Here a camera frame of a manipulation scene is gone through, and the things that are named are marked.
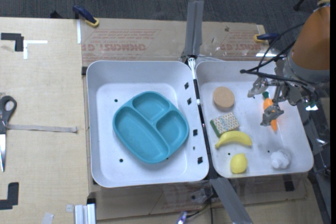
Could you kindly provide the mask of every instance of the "blue and yellow clamp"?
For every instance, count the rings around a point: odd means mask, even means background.
[[[263,34],[263,35],[255,34],[254,37],[253,37],[253,41],[255,43],[264,43],[265,40],[273,41],[277,37],[278,37],[277,33],[268,33],[268,34]]]
[[[72,10],[76,13],[76,14],[80,14],[81,16],[83,16],[85,18],[85,22],[92,27],[97,27],[99,25],[99,21],[98,19],[94,18],[91,13],[89,13],[86,9],[84,9],[83,7],[80,7],[78,5],[74,5],[72,7]]]

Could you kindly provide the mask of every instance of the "white plastic tray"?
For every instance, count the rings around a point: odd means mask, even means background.
[[[287,101],[279,103],[285,113],[277,118],[278,130],[274,132],[271,126],[260,125],[264,112],[263,96],[259,94],[255,98],[247,97],[248,90],[252,88],[257,77],[252,74],[240,74],[239,71],[250,69],[257,64],[257,62],[204,61],[196,67],[214,167],[221,176],[227,178],[307,172],[313,166],[313,156],[297,107],[291,106]],[[274,74],[274,67],[274,63],[270,63],[260,71]],[[228,87],[235,95],[235,104],[226,111],[219,110],[213,103],[213,91],[219,86]],[[271,97],[274,90],[275,87],[267,89]],[[210,125],[210,120],[228,112],[233,112],[237,117],[240,123],[238,130],[251,137],[253,142],[251,148],[237,143],[215,148],[218,137]],[[286,169],[277,170],[272,167],[270,156],[280,148],[289,150],[291,164]],[[245,153],[248,166],[244,173],[233,174],[230,171],[230,160],[238,153]]]
[[[88,67],[87,86],[91,172],[99,185],[123,187],[204,179],[209,163],[192,73],[186,64],[97,61]],[[145,91],[158,92],[171,101],[186,117],[190,130],[184,144],[157,164],[136,158],[118,139],[112,126],[118,108]]]

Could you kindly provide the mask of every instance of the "scissors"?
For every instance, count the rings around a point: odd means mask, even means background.
[[[5,171],[6,164],[6,132],[7,132],[7,123],[10,116],[16,109],[16,101],[11,96],[4,96],[0,99],[0,166],[1,171]]]

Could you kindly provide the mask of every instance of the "scissors handle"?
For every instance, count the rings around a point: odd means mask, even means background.
[[[12,102],[13,103],[13,107],[11,107],[10,110],[7,110],[6,109],[6,104],[8,102]],[[16,109],[16,101],[13,97],[11,96],[4,96],[4,97],[1,97],[0,99],[0,109],[1,109],[1,112],[2,112],[2,120],[5,122],[5,124],[7,124],[7,122],[9,121],[9,118],[10,116],[13,114],[13,112],[15,111]]]

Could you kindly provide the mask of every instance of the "light wood surface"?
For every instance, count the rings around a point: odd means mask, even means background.
[[[0,93],[11,95],[17,109],[11,124],[78,127],[78,133],[17,131],[7,133],[6,170],[0,172],[0,200],[19,182],[18,205],[0,210],[0,223],[40,224],[46,212],[53,224],[73,223],[67,205],[85,205],[88,196],[87,145],[81,45],[72,19],[0,18],[2,33],[20,33],[28,59],[14,42],[0,40]],[[322,223],[309,181],[305,199],[248,205],[254,223]],[[230,223],[223,208],[213,210],[214,224]],[[178,214],[99,221],[99,223],[175,223]],[[187,223],[210,223],[209,210]]]

